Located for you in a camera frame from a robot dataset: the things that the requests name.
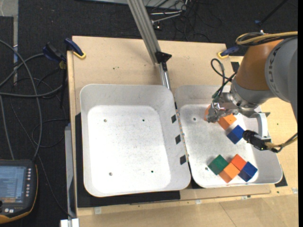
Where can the orange cube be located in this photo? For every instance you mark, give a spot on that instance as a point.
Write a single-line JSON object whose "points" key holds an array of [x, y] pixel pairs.
{"points": [[227, 122], [229, 172]]}

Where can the green cube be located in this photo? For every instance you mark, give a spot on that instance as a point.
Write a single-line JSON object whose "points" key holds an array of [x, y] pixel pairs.
{"points": [[217, 164]]}

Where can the pale wood board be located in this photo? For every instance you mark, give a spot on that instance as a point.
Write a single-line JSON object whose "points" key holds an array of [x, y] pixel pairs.
{"points": [[123, 63]]}

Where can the blue cube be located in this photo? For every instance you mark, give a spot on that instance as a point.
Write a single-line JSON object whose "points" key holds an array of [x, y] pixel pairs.
{"points": [[248, 171], [235, 135]]}

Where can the white plastic tray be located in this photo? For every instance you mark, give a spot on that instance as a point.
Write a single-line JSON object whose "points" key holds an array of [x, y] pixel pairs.
{"points": [[129, 141], [208, 145]]}

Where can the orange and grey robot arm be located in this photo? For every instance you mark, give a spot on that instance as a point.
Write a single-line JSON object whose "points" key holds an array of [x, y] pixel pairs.
{"points": [[258, 70]]}

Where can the black cylinder on white bracket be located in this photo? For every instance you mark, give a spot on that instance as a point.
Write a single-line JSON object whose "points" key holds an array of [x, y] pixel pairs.
{"points": [[256, 139]]}

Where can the red-orange cube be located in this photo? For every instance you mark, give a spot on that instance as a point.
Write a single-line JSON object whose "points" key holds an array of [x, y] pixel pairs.
{"points": [[206, 113], [239, 161]]}

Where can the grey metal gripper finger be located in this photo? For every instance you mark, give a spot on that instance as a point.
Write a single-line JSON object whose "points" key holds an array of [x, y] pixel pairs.
{"points": [[219, 107], [212, 118]]}

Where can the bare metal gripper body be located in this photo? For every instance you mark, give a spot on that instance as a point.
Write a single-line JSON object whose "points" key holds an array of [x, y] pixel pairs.
{"points": [[233, 105]]}

